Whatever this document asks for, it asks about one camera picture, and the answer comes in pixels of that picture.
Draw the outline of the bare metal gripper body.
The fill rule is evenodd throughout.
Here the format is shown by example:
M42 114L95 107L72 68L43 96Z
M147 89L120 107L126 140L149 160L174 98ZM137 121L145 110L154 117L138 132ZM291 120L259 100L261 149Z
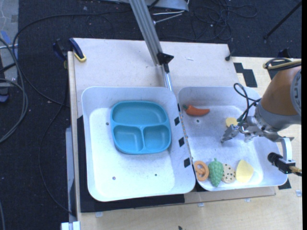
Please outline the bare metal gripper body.
M239 132L255 132L255 137L264 137L272 142L277 142L280 138L278 130L264 121L263 118L258 116L248 116L239 127Z

